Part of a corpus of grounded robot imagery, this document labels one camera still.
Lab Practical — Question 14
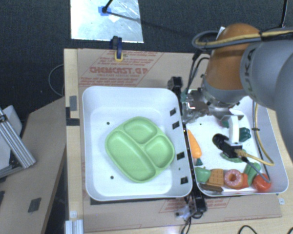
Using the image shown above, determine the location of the flat green leaf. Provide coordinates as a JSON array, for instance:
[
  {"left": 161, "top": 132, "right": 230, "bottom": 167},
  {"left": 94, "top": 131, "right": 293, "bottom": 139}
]
[{"left": 220, "top": 150, "right": 246, "bottom": 163}]

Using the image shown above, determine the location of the brown waffle biscuit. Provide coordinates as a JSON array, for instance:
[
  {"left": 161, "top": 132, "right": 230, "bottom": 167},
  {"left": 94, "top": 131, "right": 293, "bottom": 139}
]
[{"left": 208, "top": 169, "right": 225, "bottom": 188}]

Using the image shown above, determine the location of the white plastic tray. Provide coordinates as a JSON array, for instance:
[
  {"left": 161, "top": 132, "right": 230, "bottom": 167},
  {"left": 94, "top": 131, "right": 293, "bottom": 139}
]
[
  {"left": 183, "top": 88, "right": 289, "bottom": 196},
  {"left": 82, "top": 85, "right": 193, "bottom": 202}
]

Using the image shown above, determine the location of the light green pepper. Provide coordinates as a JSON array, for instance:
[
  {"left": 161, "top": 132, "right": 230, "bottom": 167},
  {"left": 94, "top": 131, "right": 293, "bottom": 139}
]
[{"left": 194, "top": 166, "right": 212, "bottom": 183}]

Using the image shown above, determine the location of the red tomato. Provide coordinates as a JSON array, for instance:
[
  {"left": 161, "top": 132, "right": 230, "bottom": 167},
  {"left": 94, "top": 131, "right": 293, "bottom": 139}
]
[{"left": 252, "top": 174, "right": 272, "bottom": 193}]

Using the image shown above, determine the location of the black block with wires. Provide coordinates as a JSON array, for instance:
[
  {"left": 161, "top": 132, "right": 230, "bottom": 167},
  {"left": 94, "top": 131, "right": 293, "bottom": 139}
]
[
  {"left": 167, "top": 76, "right": 184, "bottom": 92},
  {"left": 175, "top": 195, "right": 208, "bottom": 219}
]

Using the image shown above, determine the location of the dark brown chocolate bar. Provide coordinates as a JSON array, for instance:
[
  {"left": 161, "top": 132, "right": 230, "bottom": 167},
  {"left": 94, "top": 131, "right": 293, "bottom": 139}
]
[{"left": 200, "top": 183, "right": 224, "bottom": 193}]

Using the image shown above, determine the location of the thin black rod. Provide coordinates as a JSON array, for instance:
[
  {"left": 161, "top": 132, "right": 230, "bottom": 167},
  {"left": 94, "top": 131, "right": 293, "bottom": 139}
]
[{"left": 175, "top": 88, "right": 201, "bottom": 202}]

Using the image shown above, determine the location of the orange carrot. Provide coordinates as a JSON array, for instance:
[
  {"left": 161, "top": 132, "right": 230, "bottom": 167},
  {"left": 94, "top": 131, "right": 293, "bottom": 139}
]
[{"left": 187, "top": 129, "right": 203, "bottom": 159}]

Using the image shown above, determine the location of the brown cardboard board red print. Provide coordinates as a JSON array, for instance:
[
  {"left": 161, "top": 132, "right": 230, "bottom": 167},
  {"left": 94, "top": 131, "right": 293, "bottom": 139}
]
[{"left": 77, "top": 48, "right": 283, "bottom": 233}]

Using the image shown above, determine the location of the pink doughnut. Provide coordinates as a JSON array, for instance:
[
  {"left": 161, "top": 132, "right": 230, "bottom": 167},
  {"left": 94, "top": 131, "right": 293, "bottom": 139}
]
[{"left": 223, "top": 169, "right": 244, "bottom": 190}]

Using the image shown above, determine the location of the green cucumber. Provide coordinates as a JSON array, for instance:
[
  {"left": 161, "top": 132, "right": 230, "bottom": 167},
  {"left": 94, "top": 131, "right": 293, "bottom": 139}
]
[{"left": 243, "top": 162, "right": 262, "bottom": 186}]

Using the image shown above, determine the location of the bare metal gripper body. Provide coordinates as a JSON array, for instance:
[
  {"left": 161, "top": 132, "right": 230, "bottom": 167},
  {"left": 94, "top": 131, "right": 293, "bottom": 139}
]
[{"left": 182, "top": 88, "right": 245, "bottom": 125}]

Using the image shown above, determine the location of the green divided plate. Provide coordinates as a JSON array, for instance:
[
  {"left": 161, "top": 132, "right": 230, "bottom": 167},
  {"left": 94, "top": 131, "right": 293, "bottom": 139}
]
[{"left": 105, "top": 116, "right": 176, "bottom": 183}]

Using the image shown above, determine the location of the dark green broccoli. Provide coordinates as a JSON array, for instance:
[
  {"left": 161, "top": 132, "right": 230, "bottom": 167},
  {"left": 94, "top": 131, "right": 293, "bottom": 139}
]
[{"left": 238, "top": 127, "right": 252, "bottom": 142}]

